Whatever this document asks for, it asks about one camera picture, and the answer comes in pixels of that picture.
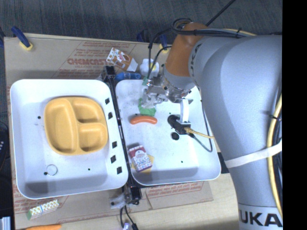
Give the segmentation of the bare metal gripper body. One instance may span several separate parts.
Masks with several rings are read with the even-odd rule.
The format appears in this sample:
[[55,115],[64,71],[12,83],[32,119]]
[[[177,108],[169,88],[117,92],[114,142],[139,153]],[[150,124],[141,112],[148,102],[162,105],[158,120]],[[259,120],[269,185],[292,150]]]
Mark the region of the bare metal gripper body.
[[147,88],[145,91],[151,97],[151,103],[154,103],[155,97],[165,98],[166,102],[179,103],[185,98],[193,86],[185,86],[184,88],[176,87],[165,76],[159,75],[145,81]]

